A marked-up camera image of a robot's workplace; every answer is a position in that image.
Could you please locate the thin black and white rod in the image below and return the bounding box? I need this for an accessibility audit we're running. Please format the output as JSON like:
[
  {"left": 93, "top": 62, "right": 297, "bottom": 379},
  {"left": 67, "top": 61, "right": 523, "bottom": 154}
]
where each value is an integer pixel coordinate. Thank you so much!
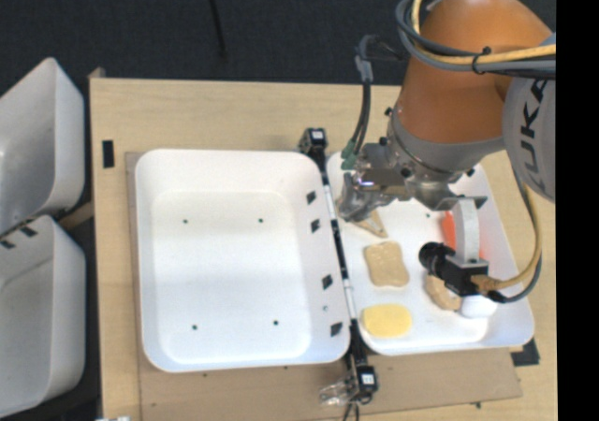
[{"left": 315, "top": 151, "right": 367, "bottom": 367}]

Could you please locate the orange carrot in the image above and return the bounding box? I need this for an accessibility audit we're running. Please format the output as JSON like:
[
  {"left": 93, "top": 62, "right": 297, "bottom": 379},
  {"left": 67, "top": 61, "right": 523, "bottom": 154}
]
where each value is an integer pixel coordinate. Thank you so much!
[{"left": 441, "top": 210, "right": 459, "bottom": 253}]

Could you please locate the black cylinder on white bracket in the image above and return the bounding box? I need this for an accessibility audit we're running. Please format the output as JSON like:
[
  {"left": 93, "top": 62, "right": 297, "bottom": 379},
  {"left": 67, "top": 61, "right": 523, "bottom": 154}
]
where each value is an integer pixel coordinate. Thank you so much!
[{"left": 417, "top": 196, "right": 490, "bottom": 298}]

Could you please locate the beige croissant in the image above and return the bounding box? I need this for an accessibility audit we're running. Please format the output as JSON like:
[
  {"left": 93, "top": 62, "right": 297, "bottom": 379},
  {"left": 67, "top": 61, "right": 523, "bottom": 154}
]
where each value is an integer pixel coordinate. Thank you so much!
[{"left": 424, "top": 273, "right": 464, "bottom": 313}]

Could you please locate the yellow round biscuit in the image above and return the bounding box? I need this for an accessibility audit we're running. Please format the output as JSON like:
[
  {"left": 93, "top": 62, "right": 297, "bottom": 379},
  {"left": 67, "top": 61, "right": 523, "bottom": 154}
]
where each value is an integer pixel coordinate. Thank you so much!
[{"left": 360, "top": 302, "right": 415, "bottom": 341}]

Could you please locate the beige bread slice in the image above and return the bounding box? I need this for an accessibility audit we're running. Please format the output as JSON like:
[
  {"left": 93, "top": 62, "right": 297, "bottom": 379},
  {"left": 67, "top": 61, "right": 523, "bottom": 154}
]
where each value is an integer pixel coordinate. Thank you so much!
[{"left": 363, "top": 240, "right": 411, "bottom": 290}]

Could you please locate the black block with thin wires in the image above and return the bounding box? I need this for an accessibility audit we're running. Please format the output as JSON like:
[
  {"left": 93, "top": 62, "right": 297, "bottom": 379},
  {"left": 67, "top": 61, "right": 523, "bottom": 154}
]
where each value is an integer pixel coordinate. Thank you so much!
[
  {"left": 353, "top": 364, "right": 381, "bottom": 405},
  {"left": 299, "top": 126, "right": 329, "bottom": 154}
]

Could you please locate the white plastic tray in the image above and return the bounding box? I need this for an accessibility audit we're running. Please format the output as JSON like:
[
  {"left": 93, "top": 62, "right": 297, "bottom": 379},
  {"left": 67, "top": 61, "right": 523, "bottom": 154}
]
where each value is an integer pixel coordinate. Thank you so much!
[
  {"left": 134, "top": 148, "right": 353, "bottom": 374},
  {"left": 325, "top": 150, "right": 536, "bottom": 357}
]

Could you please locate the tan pizza slice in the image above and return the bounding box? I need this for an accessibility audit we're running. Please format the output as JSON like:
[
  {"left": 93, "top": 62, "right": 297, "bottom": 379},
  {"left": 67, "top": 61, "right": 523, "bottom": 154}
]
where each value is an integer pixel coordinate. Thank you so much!
[{"left": 358, "top": 209, "right": 390, "bottom": 240}]

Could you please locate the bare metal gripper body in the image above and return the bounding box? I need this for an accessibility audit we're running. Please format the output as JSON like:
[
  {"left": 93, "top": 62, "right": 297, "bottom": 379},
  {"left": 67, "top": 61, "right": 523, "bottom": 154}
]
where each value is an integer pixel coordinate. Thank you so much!
[{"left": 344, "top": 141, "right": 475, "bottom": 213}]

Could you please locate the white round object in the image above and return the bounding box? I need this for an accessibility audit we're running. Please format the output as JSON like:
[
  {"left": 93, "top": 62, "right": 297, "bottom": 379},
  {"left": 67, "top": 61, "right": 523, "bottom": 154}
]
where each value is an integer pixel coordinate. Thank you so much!
[{"left": 460, "top": 294, "right": 498, "bottom": 320}]

